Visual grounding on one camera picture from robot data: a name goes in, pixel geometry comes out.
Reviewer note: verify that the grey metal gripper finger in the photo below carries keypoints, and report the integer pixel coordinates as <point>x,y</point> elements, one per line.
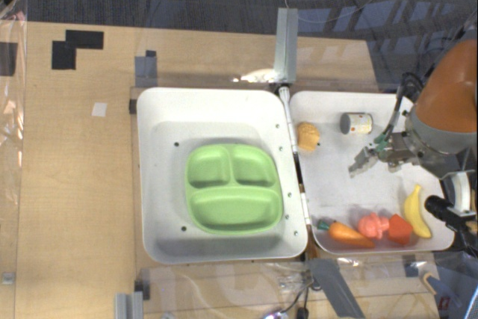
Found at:
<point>364,155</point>
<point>360,167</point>

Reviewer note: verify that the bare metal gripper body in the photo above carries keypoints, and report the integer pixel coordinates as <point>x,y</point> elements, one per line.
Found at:
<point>401,151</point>

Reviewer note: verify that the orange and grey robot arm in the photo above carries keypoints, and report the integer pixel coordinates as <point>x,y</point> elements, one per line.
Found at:
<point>448,93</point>

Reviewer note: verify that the white plastic tray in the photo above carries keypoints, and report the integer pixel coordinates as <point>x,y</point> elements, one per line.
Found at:
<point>336,183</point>
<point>160,175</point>

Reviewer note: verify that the small grey and white can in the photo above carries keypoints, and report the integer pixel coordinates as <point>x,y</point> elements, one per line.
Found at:
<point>356,123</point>

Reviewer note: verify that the tan toy bread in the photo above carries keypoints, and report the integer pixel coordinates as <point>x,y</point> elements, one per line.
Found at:
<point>308,136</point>

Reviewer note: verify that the pink toy figure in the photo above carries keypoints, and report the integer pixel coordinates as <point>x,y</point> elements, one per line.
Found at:
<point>371,226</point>

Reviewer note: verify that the yellow banana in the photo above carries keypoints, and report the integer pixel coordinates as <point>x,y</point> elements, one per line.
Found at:
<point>412,211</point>

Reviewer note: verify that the thin black and white rod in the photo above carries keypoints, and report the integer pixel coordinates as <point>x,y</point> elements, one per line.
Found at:
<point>295,151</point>

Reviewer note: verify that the orange carrot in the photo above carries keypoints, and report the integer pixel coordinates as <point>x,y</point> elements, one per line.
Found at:
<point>347,233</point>

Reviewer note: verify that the red wedge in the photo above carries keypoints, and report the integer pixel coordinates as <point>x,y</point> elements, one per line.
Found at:
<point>399,229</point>

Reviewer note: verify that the green divided plate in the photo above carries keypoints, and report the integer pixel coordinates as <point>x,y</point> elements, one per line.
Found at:
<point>233,205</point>

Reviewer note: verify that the black cylinder on white bracket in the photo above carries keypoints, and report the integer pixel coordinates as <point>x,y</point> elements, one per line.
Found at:
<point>440,207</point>

